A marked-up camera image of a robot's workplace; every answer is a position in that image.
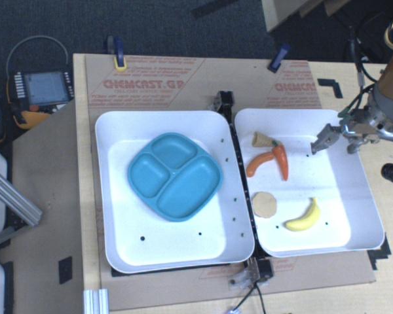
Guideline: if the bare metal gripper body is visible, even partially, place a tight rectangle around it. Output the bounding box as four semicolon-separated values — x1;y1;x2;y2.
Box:
341;108;393;145

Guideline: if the orange carrot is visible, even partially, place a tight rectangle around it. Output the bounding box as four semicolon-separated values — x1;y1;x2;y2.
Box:
271;140;290;182

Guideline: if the white plastic tray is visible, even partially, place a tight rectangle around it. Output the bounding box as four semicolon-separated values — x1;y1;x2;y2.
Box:
233;107;386;258
94;110;256;275

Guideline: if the beige ice cream cone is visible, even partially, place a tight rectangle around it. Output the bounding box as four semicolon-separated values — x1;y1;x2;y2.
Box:
251;131;274;149

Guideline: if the orange sausage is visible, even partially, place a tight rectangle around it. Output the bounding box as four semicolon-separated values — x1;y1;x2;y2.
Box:
245;150;276;179

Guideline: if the yellow banana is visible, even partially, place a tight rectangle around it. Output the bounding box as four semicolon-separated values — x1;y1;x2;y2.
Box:
284;196;322;232

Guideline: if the beige biscuit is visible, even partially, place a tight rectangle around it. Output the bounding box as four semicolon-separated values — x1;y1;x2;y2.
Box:
251;190;278;219

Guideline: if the thin black and white rod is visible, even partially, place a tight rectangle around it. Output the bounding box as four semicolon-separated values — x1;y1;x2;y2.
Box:
228;114;258;260

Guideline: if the brown cardboard board red print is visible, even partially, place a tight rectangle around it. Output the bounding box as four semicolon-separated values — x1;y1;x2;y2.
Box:
84;54;378;312

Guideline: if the blue divided plate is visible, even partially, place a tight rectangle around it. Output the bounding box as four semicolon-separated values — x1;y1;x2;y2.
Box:
127;131;224;223

